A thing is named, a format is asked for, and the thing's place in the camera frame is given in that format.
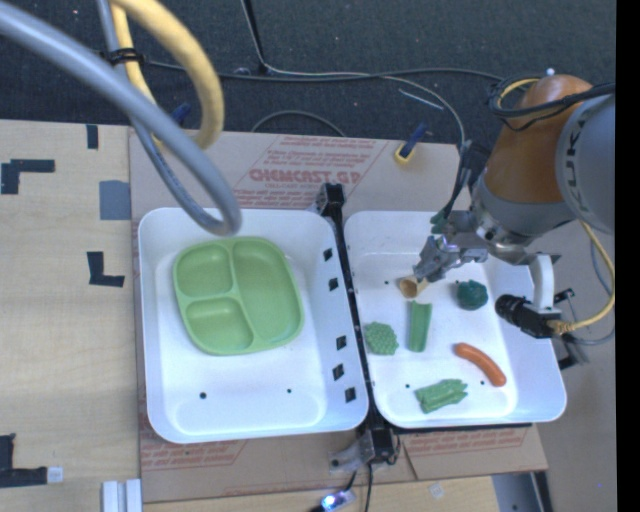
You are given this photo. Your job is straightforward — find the dark green broccoli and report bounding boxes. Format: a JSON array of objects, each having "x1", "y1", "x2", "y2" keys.
[{"x1": 454, "y1": 279, "x2": 490, "y2": 312}]

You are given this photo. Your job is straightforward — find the white plastic tray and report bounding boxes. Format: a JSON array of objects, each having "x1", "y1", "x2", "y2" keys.
[
  {"x1": 343, "y1": 209, "x2": 568, "y2": 430},
  {"x1": 138, "y1": 207, "x2": 371, "y2": 445}
]

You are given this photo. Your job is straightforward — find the thin black rod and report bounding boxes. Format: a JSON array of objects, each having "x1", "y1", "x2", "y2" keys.
[{"x1": 328, "y1": 214, "x2": 379, "y2": 474}]

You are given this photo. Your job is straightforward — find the tan ice cream cone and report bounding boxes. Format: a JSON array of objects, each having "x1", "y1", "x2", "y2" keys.
[{"x1": 398, "y1": 276, "x2": 432, "y2": 300}]

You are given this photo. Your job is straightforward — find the green grapes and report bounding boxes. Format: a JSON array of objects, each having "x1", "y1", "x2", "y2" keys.
[{"x1": 363, "y1": 321, "x2": 401, "y2": 357}]

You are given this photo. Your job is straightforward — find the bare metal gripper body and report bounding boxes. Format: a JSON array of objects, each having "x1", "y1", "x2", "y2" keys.
[{"x1": 439, "y1": 209, "x2": 539, "y2": 266}]

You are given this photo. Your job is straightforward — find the black block with thin wires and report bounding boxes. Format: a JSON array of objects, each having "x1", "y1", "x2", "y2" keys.
[
  {"x1": 315, "y1": 182, "x2": 348, "y2": 218},
  {"x1": 368, "y1": 425, "x2": 402, "y2": 464}
]

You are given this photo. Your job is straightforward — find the green asparagus bundle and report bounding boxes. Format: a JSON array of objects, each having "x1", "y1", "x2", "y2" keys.
[{"x1": 413, "y1": 378, "x2": 470, "y2": 415}]

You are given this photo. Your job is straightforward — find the orange sausage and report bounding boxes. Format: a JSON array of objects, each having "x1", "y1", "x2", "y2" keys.
[{"x1": 453, "y1": 342, "x2": 508, "y2": 389}]

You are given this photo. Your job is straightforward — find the green celery stick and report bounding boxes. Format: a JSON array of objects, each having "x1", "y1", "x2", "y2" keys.
[{"x1": 407, "y1": 300, "x2": 434, "y2": 354}]

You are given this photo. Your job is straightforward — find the green divided plate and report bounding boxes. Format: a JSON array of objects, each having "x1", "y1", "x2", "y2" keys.
[{"x1": 172, "y1": 236, "x2": 306, "y2": 357}]

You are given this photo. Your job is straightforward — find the brown cardboard board red print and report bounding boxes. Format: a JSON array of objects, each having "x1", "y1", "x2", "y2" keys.
[{"x1": 128, "y1": 128, "x2": 549, "y2": 504}]

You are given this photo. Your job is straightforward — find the black cylinder on white bracket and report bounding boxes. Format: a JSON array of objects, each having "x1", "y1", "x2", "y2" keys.
[{"x1": 494, "y1": 253, "x2": 564, "y2": 339}]

